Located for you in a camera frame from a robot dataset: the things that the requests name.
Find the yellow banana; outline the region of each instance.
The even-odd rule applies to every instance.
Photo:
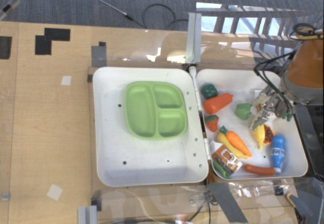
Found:
[[[262,150],[263,147],[263,142],[265,139],[265,130],[264,130],[264,125],[259,125],[257,126],[256,130],[252,131],[254,139],[257,141],[259,144],[259,149]]]
[[[217,142],[224,144],[228,148],[228,150],[232,152],[237,158],[248,158],[247,155],[244,155],[240,150],[233,147],[222,132],[218,133]]]

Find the wooden surface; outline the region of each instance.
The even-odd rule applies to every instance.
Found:
[[[45,27],[70,28],[71,39],[53,42],[51,56],[35,55],[35,35],[44,35]],[[0,192],[9,189],[11,170],[9,210],[8,203],[1,202],[1,223],[77,223],[77,208],[89,206],[96,191],[101,192],[103,200],[103,211],[98,216],[105,221],[195,212],[188,196],[198,192],[189,186],[113,189],[93,178],[95,167],[91,163],[93,130],[87,83],[91,46],[106,42],[110,66],[125,63],[157,66],[147,62],[147,55],[156,56],[161,48],[161,55],[156,57],[160,67],[181,67],[166,60],[184,54],[185,33],[0,22],[0,35],[5,32],[18,45],[13,44],[14,52],[9,60],[0,60],[0,76],[5,76],[0,78],[0,97],[5,96],[8,105],[6,112],[0,111]],[[210,34],[202,39],[206,42],[213,39],[216,44],[210,48],[215,50],[220,40],[247,41],[230,35],[212,38]],[[244,58],[243,66],[249,67],[254,63],[253,55],[245,54],[249,56]],[[205,55],[211,59],[211,53]],[[228,59],[222,57],[220,67],[232,65],[238,58],[233,54]],[[61,85],[63,76],[71,76],[70,86]],[[63,189],[57,201],[47,196],[52,184]],[[292,207],[284,197],[275,197],[273,193],[270,187],[259,196],[235,198],[251,223],[276,223],[280,217],[287,220],[282,223],[296,223]],[[214,206],[212,211],[213,219],[225,222],[219,206]],[[208,214],[206,209],[203,212],[197,217],[197,223],[206,223]]]

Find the red sausage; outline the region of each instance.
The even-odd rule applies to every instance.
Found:
[[[272,167],[258,167],[254,165],[244,165],[244,170],[246,172],[260,174],[260,175],[274,175],[275,170]]]

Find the green plate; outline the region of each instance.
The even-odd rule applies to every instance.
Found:
[[[129,131],[144,139],[178,137],[187,129],[187,112],[180,90],[169,83],[135,82],[125,93]]]

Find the blue bottle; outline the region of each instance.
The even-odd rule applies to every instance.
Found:
[[[280,135],[271,139],[271,160],[276,174],[281,173],[281,163],[285,158],[285,138]]]

